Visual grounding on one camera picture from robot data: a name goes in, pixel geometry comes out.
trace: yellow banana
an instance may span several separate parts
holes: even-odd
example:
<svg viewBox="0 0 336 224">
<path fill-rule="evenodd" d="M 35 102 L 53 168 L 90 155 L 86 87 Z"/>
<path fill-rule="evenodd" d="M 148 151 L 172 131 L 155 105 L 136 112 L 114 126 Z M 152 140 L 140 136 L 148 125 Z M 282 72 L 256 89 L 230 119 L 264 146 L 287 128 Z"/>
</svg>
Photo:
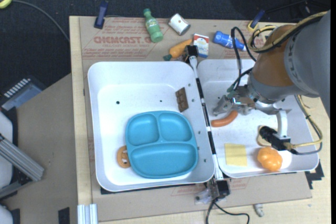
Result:
<svg viewBox="0 0 336 224">
<path fill-rule="evenodd" d="M 0 2 L 0 8 L 5 8 L 5 7 L 7 7 L 11 2 L 12 2 L 12 0 L 2 0 L 2 1 Z"/>
</svg>

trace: white can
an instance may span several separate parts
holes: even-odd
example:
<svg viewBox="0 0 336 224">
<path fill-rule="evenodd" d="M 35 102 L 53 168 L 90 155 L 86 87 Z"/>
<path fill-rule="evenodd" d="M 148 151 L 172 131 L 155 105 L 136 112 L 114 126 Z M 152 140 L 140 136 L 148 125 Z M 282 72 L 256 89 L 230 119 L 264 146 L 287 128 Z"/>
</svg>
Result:
<svg viewBox="0 0 336 224">
<path fill-rule="evenodd" d="M 176 13 L 170 18 L 168 24 L 181 36 L 190 28 L 190 24 Z"/>
</svg>

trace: blue plate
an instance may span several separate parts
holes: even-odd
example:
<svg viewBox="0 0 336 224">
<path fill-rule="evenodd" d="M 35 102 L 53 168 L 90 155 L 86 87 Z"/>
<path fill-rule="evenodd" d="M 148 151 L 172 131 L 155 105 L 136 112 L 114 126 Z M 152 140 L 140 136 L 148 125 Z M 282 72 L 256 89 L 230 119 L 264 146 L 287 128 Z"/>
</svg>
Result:
<svg viewBox="0 0 336 224">
<path fill-rule="evenodd" d="M 198 161 L 189 121 L 174 111 L 137 114 L 126 126 L 131 167 L 147 178 L 168 178 L 192 171 Z"/>
</svg>

